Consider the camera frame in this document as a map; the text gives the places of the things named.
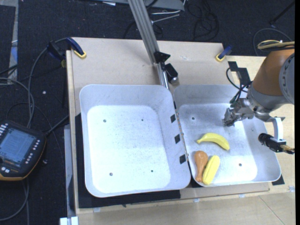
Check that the yellow banana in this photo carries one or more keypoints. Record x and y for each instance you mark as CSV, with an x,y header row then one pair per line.
x,y
216,139

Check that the brown chicken drumstick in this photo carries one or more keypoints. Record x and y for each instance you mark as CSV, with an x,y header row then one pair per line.
x,y
200,159

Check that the white plastic tray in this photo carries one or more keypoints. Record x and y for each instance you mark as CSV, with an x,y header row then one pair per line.
x,y
234,163
129,144

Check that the yellow hot dog bun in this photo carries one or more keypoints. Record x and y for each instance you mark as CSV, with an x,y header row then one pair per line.
x,y
211,170

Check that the pale wood board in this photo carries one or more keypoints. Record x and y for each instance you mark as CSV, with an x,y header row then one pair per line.
x,y
122,62

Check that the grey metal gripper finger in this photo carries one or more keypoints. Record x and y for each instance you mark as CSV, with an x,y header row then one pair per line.
x,y
226,118
232,122

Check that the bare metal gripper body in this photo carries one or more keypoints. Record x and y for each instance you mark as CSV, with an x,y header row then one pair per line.
x,y
243,109

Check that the black cylinder on white bracket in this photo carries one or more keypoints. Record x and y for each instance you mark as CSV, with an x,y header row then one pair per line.
x,y
272,142

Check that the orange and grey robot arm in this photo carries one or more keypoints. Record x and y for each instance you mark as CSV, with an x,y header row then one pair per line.
x,y
269,78

